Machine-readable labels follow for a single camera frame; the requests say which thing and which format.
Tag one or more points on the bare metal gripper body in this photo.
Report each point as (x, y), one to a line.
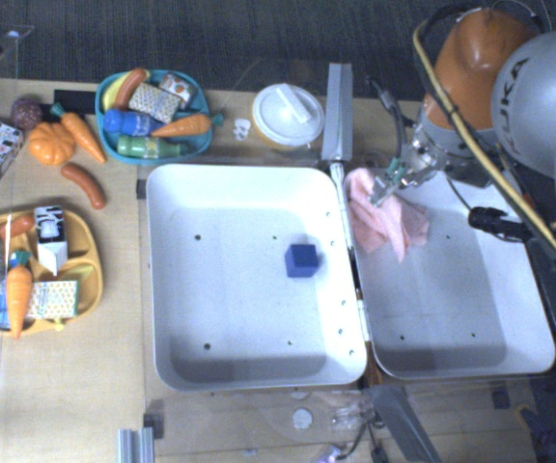
(420, 159)

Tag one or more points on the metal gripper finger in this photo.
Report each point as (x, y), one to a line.
(394, 186)
(378, 195)

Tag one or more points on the pink cloth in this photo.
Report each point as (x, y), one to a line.
(379, 225)

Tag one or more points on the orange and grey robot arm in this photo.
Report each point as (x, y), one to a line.
(529, 94)

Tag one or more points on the thin black and white rod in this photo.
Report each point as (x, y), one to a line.
(350, 239)

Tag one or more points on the blue cube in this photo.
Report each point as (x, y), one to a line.
(301, 261)

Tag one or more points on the yellow bowl with white lid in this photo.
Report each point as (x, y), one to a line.
(287, 111)

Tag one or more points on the white plastic tray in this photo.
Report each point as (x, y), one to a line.
(239, 307)
(452, 307)

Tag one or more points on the small white plastic piece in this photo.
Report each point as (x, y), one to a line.
(241, 129)

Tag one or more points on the blue divided plate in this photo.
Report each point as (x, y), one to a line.
(201, 150)

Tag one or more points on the orange carrot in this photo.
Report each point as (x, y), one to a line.
(19, 292)
(184, 126)
(82, 135)

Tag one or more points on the clear plastic bottle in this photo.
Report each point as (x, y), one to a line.
(350, 417)

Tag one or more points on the white can with orange print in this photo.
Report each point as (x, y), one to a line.
(179, 87)

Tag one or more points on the green bottle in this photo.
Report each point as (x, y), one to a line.
(147, 146)

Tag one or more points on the white round disc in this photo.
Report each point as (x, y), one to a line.
(302, 418)

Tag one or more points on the yellow patterned carton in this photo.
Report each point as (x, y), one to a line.
(53, 299)
(155, 103)

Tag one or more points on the blue bottle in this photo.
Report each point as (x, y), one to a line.
(128, 122)
(0, 309)

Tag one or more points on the orange sausage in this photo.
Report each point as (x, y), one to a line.
(17, 227)
(130, 85)
(85, 185)

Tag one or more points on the yellow banana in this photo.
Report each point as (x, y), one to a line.
(110, 92)

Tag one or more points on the yellow divided plate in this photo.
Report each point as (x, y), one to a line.
(87, 258)

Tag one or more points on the orange pumpkin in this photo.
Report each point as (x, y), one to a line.
(51, 144)

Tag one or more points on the purple grapes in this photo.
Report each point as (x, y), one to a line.
(25, 113)

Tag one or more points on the black cylinder on white bracket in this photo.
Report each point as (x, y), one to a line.
(488, 220)

